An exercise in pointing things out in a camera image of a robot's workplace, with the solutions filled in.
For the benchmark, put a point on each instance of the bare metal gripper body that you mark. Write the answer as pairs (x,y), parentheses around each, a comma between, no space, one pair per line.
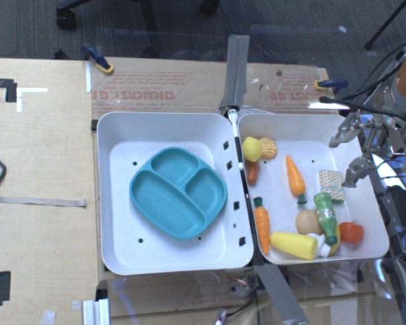
(380,135)

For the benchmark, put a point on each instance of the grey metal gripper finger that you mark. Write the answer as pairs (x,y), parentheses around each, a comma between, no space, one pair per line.
(357,168)
(345,129)

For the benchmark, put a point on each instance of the white patterned carton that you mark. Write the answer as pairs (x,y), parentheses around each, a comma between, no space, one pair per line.
(331,183)

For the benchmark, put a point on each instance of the green bottle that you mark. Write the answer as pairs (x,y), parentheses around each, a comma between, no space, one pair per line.
(325,213)

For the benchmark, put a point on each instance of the orange carrot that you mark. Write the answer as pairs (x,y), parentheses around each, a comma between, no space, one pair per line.
(262,222)
(295,178)

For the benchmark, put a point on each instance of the orange red tomato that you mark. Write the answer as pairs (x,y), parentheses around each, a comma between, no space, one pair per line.
(352,233)

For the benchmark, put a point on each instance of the yellow banana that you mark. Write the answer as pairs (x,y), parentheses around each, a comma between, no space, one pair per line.
(337,240)

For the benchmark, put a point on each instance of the white plastic tray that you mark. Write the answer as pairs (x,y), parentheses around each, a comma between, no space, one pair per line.
(281,188)
(122,195)

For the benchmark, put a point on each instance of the yellow corn cob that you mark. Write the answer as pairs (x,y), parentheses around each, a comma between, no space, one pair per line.
(269,148)

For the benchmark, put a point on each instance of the yellow lemon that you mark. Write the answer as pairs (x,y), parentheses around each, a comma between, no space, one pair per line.
(251,148)

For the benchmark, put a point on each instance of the yellow bottle with white cap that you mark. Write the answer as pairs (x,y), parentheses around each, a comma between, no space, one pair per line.
(294,244)

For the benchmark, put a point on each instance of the brown sausage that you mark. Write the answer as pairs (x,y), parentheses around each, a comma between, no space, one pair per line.
(252,174)

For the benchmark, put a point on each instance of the black stand leg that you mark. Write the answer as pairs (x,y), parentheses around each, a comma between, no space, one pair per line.
(389,20)

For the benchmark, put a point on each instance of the blue divided plate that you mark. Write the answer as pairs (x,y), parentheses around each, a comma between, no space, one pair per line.
(165,198)

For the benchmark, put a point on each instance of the brown cardboard board red print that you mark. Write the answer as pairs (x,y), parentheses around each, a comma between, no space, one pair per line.
(149,93)

